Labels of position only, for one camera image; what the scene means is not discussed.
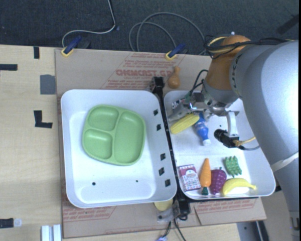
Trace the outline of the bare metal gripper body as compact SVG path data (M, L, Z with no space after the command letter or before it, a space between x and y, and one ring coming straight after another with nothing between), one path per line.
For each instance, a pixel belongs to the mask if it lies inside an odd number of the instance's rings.
M234 92L193 92L190 95L192 108L216 116L226 116L226 109L237 99Z

